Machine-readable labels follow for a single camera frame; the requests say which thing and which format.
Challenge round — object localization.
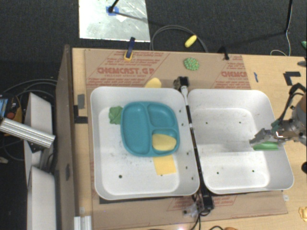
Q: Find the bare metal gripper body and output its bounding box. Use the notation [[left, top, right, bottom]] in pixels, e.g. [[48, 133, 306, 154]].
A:
[[272, 120, 307, 146]]

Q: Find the yellow oval toy chip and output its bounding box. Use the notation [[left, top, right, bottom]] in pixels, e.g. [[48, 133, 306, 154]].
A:
[[152, 133, 177, 152]]

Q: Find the white plastic tray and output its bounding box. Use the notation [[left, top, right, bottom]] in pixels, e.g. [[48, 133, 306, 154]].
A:
[[187, 88, 295, 195], [90, 86, 201, 200]]

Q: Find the blue divided plate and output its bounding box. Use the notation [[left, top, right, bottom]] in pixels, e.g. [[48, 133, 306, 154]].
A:
[[120, 101, 181, 157]]

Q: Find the green dotted round toy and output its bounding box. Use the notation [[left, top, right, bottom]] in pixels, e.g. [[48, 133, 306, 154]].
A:
[[183, 57, 200, 72]]

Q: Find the yellow flat toy piece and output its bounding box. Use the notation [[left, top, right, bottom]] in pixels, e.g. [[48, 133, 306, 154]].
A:
[[144, 77, 162, 89]]

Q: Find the green lettuce leaf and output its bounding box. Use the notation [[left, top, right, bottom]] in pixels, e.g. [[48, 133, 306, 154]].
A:
[[108, 105, 124, 126]]

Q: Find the yellow cheese slice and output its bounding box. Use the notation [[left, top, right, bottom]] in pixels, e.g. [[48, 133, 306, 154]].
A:
[[153, 154, 177, 176]]

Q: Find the green pea pod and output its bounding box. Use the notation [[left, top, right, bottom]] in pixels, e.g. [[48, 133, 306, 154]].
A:
[[253, 140, 280, 151]]

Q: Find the yellow corn cob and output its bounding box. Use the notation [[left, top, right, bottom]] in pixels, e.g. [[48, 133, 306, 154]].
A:
[[184, 34, 198, 48]]

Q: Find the thin black and white rod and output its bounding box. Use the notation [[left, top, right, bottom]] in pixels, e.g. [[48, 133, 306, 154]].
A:
[[181, 86, 210, 200]]

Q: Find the black block with thin wires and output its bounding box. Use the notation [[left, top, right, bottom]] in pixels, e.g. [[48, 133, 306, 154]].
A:
[[182, 192, 214, 217], [173, 76, 190, 91]]

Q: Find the brown cardboard board red print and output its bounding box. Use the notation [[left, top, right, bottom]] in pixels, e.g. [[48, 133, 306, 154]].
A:
[[84, 49, 289, 219]]

